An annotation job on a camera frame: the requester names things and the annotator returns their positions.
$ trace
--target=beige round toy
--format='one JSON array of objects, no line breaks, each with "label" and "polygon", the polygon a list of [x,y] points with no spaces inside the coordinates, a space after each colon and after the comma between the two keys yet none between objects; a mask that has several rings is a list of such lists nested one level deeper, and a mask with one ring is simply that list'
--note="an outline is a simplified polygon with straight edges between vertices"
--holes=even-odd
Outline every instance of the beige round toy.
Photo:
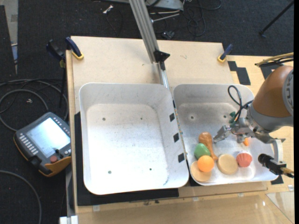
[{"label": "beige round toy", "polygon": [[238,162],[230,154],[222,154],[217,161],[218,169],[227,175],[235,174],[238,171]]},{"label": "beige round toy", "polygon": [[201,172],[197,166],[197,161],[194,161],[190,168],[193,178],[198,182],[206,182],[212,176],[212,171],[210,172]]}]

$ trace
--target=toy food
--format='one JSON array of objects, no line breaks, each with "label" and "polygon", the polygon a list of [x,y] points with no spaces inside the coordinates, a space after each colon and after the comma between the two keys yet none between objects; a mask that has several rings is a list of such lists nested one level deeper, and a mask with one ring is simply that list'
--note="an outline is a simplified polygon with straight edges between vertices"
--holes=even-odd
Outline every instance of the toy food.
[{"label": "toy food", "polygon": [[193,176],[193,178],[198,181],[198,182],[206,182],[208,181],[211,176],[212,176],[212,172],[201,172],[197,166],[197,161],[194,161],[191,164],[191,168],[190,168],[191,174]]},{"label": "toy food", "polygon": [[245,138],[245,140],[243,141],[243,144],[245,146],[249,146],[249,140],[248,140],[248,138]]},{"label": "toy food", "polygon": [[197,161],[197,166],[202,172],[210,172],[214,168],[214,159],[208,155],[201,156]]},{"label": "toy food", "polygon": [[227,175],[235,174],[238,171],[237,160],[230,154],[222,154],[217,161],[218,169]]},{"label": "toy food", "polygon": [[203,155],[211,156],[211,153],[210,153],[209,149],[203,143],[199,143],[195,147],[194,155],[195,155],[196,159],[198,160]]},{"label": "toy food", "polygon": [[236,160],[240,167],[246,168],[252,162],[252,156],[248,151],[241,151],[238,153]]},{"label": "toy food", "polygon": [[198,139],[199,139],[200,143],[203,143],[208,148],[208,150],[211,153],[211,157],[215,161],[217,161],[218,157],[214,154],[214,151],[213,151],[213,140],[212,140],[211,134],[209,132],[202,132],[199,135]]}]

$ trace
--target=black floor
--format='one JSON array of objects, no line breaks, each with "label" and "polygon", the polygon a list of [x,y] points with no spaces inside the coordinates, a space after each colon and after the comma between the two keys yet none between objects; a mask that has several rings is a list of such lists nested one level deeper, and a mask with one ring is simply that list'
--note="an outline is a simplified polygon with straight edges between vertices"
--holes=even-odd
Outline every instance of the black floor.
[{"label": "black floor", "polygon": [[[154,24],[157,39],[164,31],[173,31],[173,40],[221,42],[226,48],[233,44],[232,55],[275,56],[293,52],[294,6],[291,6],[266,31],[259,35],[292,0],[192,0],[179,16]],[[110,4],[114,8],[103,14]],[[150,12],[165,9],[150,8]],[[97,0],[19,0],[18,11],[18,75],[10,47],[5,10],[0,6],[0,82],[16,79],[47,79],[60,85],[63,71],[56,59],[49,56],[46,44],[53,39],[64,50],[64,39],[71,35],[120,38],[141,38],[129,4]],[[167,14],[151,15],[152,19]],[[41,89],[40,84],[27,87]],[[0,83],[0,97],[15,89]],[[58,107],[59,93],[43,88],[43,95],[53,112]],[[19,95],[0,104],[0,115],[11,126],[20,128],[43,114],[40,103],[26,103]],[[43,224],[58,223],[66,215],[64,172],[46,178],[36,172],[15,148],[14,132],[0,123],[0,169],[26,178],[36,189],[42,203]],[[0,174],[0,223],[37,223],[38,205],[32,190],[21,180]]]}]

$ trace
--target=wooden table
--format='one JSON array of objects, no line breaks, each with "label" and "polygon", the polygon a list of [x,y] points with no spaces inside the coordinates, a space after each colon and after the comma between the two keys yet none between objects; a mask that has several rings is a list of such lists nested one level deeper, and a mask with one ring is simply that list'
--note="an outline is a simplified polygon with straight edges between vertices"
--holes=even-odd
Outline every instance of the wooden table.
[{"label": "wooden table", "polygon": [[[294,205],[291,205],[291,210],[282,212],[267,196],[269,193],[282,196],[289,193],[289,188],[294,187],[294,180],[288,177],[283,177],[284,184],[276,185],[271,185],[271,182],[249,182],[191,187],[186,184],[179,188],[179,198],[78,206],[74,114],[79,112],[80,87],[88,82],[139,84],[160,83],[160,80],[157,67],[150,63],[142,40],[77,36],[72,39],[85,55],[79,61],[70,51],[66,51],[72,184],[79,223],[292,223],[284,213],[289,211],[292,216]],[[228,62],[217,61],[223,53],[221,43],[158,41],[158,44],[161,51],[171,55],[165,62],[171,93],[178,84],[239,83]],[[265,58],[228,56],[227,60],[247,69],[251,80],[249,88],[256,94],[264,78],[254,64]],[[283,143],[284,160],[289,168],[294,169],[293,128],[283,127],[273,135],[286,138]]]}]

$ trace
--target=orange ball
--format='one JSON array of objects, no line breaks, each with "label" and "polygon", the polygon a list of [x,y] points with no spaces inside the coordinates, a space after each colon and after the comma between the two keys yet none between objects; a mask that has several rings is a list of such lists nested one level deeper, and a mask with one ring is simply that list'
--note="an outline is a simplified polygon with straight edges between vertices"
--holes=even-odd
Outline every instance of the orange ball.
[{"label": "orange ball", "polygon": [[210,172],[214,168],[214,159],[211,156],[201,156],[197,161],[197,166],[202,172]]}]

